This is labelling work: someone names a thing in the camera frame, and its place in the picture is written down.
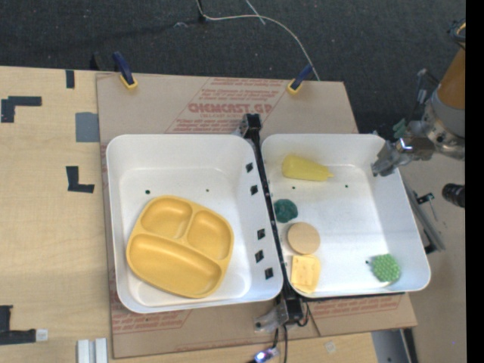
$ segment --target blue clamp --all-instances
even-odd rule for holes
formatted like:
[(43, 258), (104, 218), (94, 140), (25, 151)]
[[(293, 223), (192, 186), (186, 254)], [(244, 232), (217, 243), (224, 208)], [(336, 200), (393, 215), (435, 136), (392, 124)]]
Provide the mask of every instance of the blue clamp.
[(119, 51), (113, 53), (113, 59), (116, 62), (119, 71), (121, 72), (121, 75), (119, 77), (121, 78), (121, 82), (123, 82), (124, 86), (126, 86), (126, 88), (128, 88), (129, 90), (138, 86), (138, 81), (132, 75), (131, 68), (129, 67), (128, 62), (126, 62), (126, 60)]
[(303, 83), (303, 80), (306, 79), (310, 73), (312, 73), (312, 66), (311, 64), (308, 64), (306, 67), (304, 67), (304, 69), (302, 69), (299, 75), (290, 81), (289, 85), (287, 85), (287, 90), (289, 93), (296, 94), (301, 89), (301, 83)]

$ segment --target black fabric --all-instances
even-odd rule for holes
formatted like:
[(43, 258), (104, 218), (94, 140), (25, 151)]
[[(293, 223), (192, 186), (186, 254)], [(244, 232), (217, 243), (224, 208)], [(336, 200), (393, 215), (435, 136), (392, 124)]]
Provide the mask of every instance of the black fabric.
[[(298, 36), (321, 80), (345, 82), (360, 132), (383, 137), (414, 105), (417, 72), (443, 76), (466, 16), (466, 0), (248, 1)], [(253, 13), (201, 2), (212, 17)], [(110, 70), (120, 51), (139, 73), (292, 79), (307, 64), (273, 23), (199, 19), (195, 0), (0, 0), (0, 65)]]

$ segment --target white cable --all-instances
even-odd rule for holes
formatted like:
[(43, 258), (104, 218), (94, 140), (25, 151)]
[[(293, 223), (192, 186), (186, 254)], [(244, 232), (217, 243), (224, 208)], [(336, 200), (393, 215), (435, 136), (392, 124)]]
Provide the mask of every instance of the white cable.
[(259, 15), (259, 14), (247, 14), (247, 15), (236, 15), (236, 16), (226, 16), (226, 17), (210, 17), (210, 16), (206, 15), (203, 12), (202, 6), (200, 4), (200, 1), (199, 0), (195, 0), (195, 1), (197, 2), (197, 7), (198, 7), (198, 11), (200, 12), (200, 15), (202, 15), (207, 20), (220, 21), (220, 20), (233, 20), (233, 19), (256, 18), (256, 19), (259, 19), (259, 20), (267, 20), (267, 21), (270, 21), (270, 22), (272, 22), (274, 24), (277, 24), (279, 27), (281, 27), (282, 29), (284, 29), (286, 32), (288, 32), (294, 38), (294, 40), (297, 42), (298, 46), (301, 48), (304, 56), (306, 57), (306, 60), (311, 65), (312, 71), (315, 74), (316, 79), (318, 81), (320, 81), (318, 72), (316, 71), (314, 65), (312, 64), (311, 58), (309, 57), (308, 53), (306, 52), (306, 49), (304, 48), (303, 44), (297, 38), (296, 34), (294, 34), (289, 28), (287, 28), (285, 25), (283, 25), (283, 23), (281, 23), (281, 22), (279, 22), (279, 21), (277, 21), (275, 19), (272, 19), (270, 17), (266, 17), (266, 16)]

